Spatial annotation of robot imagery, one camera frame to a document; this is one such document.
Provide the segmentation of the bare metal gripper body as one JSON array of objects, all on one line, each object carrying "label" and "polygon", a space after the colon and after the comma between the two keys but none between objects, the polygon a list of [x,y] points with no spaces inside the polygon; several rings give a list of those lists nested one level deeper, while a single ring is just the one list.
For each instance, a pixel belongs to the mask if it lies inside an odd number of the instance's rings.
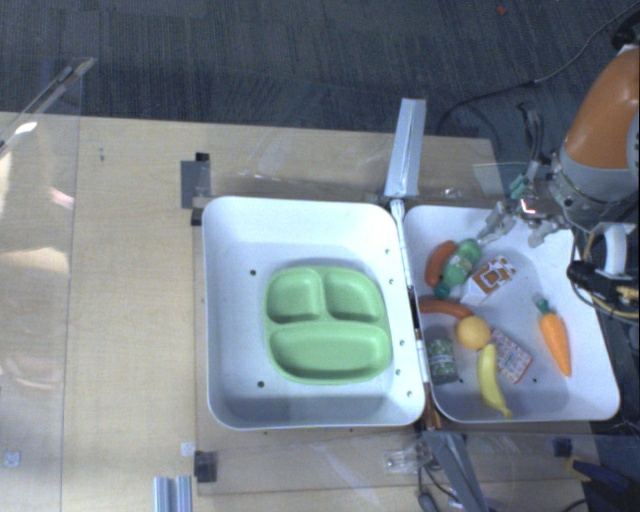
[{"label": "bare metal gripper body", "polygon": [[602,221],[603,205],[556,180],[524,180],[514,185],[518,215],[534,228],[592,231]]}]

